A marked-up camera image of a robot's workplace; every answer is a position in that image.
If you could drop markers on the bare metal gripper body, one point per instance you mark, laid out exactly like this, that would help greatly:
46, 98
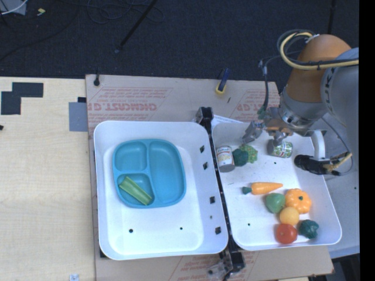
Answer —
281, 125

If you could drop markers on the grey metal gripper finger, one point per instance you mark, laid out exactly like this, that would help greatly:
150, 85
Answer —
252, 132
276, 144

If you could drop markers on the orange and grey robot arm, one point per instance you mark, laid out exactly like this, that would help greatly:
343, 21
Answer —
310, 75

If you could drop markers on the small can green label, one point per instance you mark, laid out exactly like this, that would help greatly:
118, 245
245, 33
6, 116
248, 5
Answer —
284, 150

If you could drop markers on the dark green broccoli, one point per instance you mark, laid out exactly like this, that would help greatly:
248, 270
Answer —
240, 157
309, 229

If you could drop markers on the white paper sheet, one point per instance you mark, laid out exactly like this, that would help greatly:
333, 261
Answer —
225, 119

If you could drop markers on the small can yellow label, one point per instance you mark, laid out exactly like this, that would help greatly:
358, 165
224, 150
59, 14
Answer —
225, 158

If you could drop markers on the orange carrot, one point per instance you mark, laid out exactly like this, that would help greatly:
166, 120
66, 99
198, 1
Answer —
265, 188

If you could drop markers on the green pepper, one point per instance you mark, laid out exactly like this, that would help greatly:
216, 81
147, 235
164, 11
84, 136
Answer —
274, 202

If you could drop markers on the orange pumpkin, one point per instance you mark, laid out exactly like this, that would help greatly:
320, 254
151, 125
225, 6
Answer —
299, 200

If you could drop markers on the yellow lemon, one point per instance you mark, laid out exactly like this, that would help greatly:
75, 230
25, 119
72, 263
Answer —
289, 215

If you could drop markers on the white plastic tray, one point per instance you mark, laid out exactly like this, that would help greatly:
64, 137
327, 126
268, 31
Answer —
164, 233
257, 224

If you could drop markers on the brown cardboard board red print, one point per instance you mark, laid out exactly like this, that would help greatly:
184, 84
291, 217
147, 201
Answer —
175, 101

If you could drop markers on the red tomato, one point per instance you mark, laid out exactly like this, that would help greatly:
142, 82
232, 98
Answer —
286, 233

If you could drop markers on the blue divided plate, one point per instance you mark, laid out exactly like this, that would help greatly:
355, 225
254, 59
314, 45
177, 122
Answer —
167, 171

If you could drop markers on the green celery stick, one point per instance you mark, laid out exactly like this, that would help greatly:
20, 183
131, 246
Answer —
134, 190

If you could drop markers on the black cylinder on white bracket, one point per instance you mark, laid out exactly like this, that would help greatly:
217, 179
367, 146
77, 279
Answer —
310, 163

